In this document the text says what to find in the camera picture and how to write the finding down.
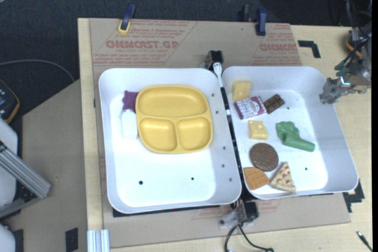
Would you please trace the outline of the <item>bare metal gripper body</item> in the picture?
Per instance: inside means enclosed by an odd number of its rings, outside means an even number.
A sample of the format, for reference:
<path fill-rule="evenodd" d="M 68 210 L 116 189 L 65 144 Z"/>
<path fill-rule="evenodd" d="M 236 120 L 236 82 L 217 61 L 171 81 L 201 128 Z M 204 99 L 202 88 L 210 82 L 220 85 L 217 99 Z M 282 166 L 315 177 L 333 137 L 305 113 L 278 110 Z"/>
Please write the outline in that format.
<path fill-rule="evenodd" d="M 360 63 L 351 63 L 341 71 L 340 85 L 349 93 L 365 93 L 371 88 L 371 68 Z"/>

